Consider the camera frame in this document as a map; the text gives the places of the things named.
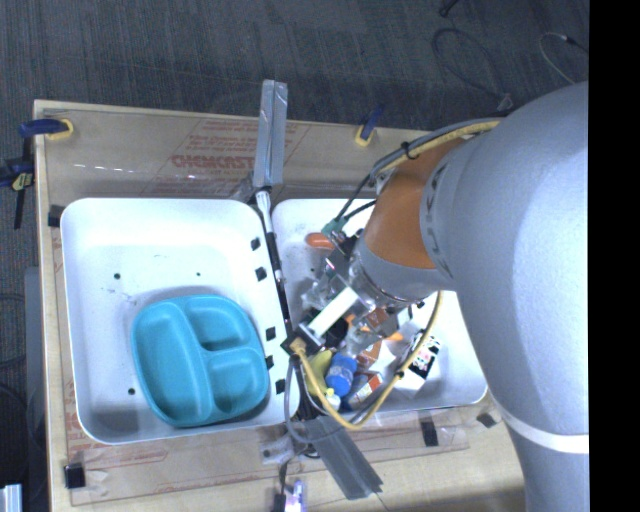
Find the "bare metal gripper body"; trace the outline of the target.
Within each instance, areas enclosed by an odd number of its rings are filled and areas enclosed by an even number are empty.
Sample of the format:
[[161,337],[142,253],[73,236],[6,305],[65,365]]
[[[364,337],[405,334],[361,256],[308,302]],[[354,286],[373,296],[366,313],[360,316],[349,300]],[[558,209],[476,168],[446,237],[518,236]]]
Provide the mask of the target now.
[[376,255],[360,238],[328,241],[319,278],[319,310],[357,333],[391,334],[397,315],[424,299],[424,270]]

